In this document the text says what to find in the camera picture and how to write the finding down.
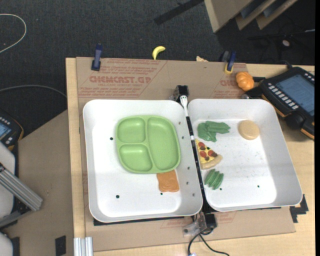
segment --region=table surface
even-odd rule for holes
[[[84,238],[85,213],[81,166],[81,144],[79,134],[79,108],[77,87],[77,65],[75,58],[66,59],[66,83],[68,94],[68,122],[70,140],[70,166],[72,182],[73,229],[75,238]],[[314,72],[314,66],[300,66]],[[254,77],[272,77],[286,70],[285,65],[247,64],[248,72]],[[290,130],[280,121],[283,135],[305,195],[308,212],[298,216],[296,232],[246,238],[208,241],[215,250],[231,256],[312,256],[316,255],[315,228],[315,142],[297,131]],[[188,244],[172,244],[142,248],[95,252],[95,256],[186,256]],[[194,242],[191,248],[199,256],[218,255],[210,251],[203,242]]]

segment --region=yellow banana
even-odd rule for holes
[[[157,46],[156,48],[153,49],[152,52],[152,57],[155,60],[157,58],[158,53],[161,53],[165,50],[166,48],[164,46]]]

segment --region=green plate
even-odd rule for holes
[[[133,173],[165,173],[180,163],[174,125],[156,115],[130,116],[116,126],[116,148],[122,166]]]

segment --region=black floor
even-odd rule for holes
[[[162,60],[194,61],[201,56],[219,61],[223,51],[235,50],[237,62],[315,64],[315,33],[304,32],[315,29],[315,0],[298,0],[263,30],[253,21],[240,31],[232,19],[217,33],[200,0],[179,15],[163,16],[189,1],[0,0],[0,14],[18,15],[27,26],[25,38],[0,53],[0,109],[21,123],[25,135],[66,110],[66,99],[53,90],[1,90],[41,85],[66,93],[65,58],[91,57],[97,43],[103,45],[102,57],[112,58],[151,59],[153,48],[163,45]],[[0,51],[23,33],[18,18],[0,15]],[[249,40],[293,33],[291,47],[285,49],[283,37]]]

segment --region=pizza slice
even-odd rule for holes
[[[195,139],[201,169],[209,169],[220,163],[222,156],[214,152],[203,142]]]

